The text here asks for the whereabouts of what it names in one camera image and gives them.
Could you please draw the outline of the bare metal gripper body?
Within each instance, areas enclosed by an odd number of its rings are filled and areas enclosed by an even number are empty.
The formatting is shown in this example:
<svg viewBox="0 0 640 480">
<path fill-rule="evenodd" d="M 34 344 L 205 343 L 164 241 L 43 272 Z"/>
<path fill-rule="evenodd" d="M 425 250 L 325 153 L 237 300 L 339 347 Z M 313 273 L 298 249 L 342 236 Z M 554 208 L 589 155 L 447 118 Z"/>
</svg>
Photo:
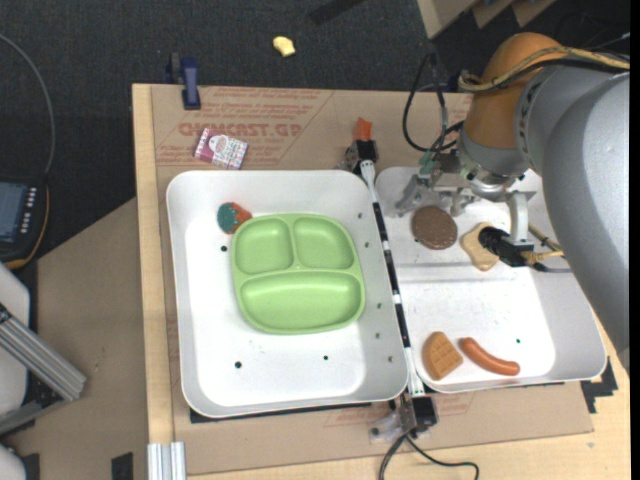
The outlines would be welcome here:
<svg viewBox="0 0 640 480">
<path fill-rule="evenodd" d="M 421 175 L 434 192 L 490 201 L 503 201 L 510 187 L 522 178 L 522 175 L 496 174 L 463 152 L 438 157 L 427 154 L 421 159 Z"/>
</svg>

